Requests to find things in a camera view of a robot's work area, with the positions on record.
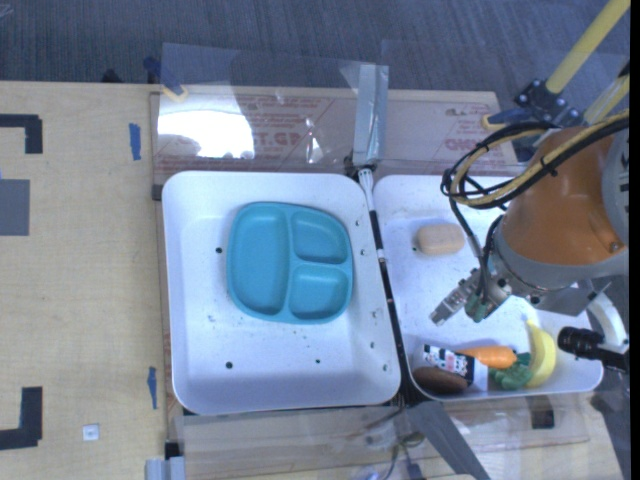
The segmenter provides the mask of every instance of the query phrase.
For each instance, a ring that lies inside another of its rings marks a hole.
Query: toy banana
[[[529,369],[533,377],[525,386],[535,388],[545,382],[556,367],[556,344],[551,335],[540,329],[531,320],[527,320],[531,341],[531,363]]]

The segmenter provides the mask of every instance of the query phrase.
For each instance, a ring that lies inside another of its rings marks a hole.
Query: white tray
[[[234,305],[226,286],[227,240],[238,210],[257,201],[310,206],[345,226],[354,285],[337,319],[269,322]],[[376,405],[395,395],[398,356],[357,184],[332,174],[182,172],[164,186],[162,203],[173,387],[184,407],[231,414]]]
[[[487,186],[498,181],[484,180]],[[538,311],[517,297],[511,297],[480,323],[473,322],[464,310],[460,310],[443,325],[436,326],[429,318],[431,312],[478,263],[468,245],[455,254],[440,256],[426,256],[414,250],[415,236],[421,226],[437,222],[457,224],[447,198],[440,192],[440,181],[440,176],[398,175],[382,178],[374,187],[391,289],[408,358],[424,343],[449,349],[500,344],[526,352],[529,339],[524,317],[532,318],[552,336],[557,336],[565,326],[591,328],[586,311],[578,317]],[[478,211],[462,205],[460,209],[481,241],[491,222],[501,213],[500,210]],[[553,375],[535,389],[487,391],[472,385],[462,395],[425,394],[442,400],[469,400],[575,393],[593,390],[602,375],[599,361],[576,361],[573,355],[558,350]]]

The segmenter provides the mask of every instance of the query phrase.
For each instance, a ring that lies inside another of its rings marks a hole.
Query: wooden table
[[[0,430],[19,426],[23,387],[42,387],[44,400],[42,439],[37,447],[0,451],[0,478],[142,478],[145,461],[163,456],[161,290],[150,197],[149,96],[157,91],[0,83],[0,113],[37,114],[44,125],[43,153],[30,155],[24,130],[0,128],[2,179],[30,180],[31,192],[29,235],[0,236]],[[130,125],[140,127],[139,160]],[[582,400],[587,441],[479,450],[487,471],[495,478],[620,478],[602,418]],[[90,424],[99,425],[99,439],[83,439]],[[442,459],[426,461],[429,478],[456,478]]]

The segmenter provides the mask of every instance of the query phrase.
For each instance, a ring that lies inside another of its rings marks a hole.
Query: yellow pole
[[[614,82],[585,110],[584,119],[593,124],[604,119],[620,100],[629,92],[631,75],[616,78]]]
[[[562,63],[546,81],[545,85],[550,92],[554,94],[562,92],[569,80],[573,78],[589,58],[589,55],[598,47],[622,15],[627,12],[630,5],[631,0],[609,0]]]

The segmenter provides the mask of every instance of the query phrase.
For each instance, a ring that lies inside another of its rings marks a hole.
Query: wooden board
[[[42,386],[44,399],[42,440],[0,451],[0,478],[141,478],[163,454],[151,90],[0,84],[0,113],[44,125],[41,155],[24,154],[24,130],[0,128],[3,179],[31,183],[29,236],[0,237],[0,430],[18,423],[22,387]],[[143,137],[139,161],[130,123]],[[83,441],[94,423],[100,438]]]

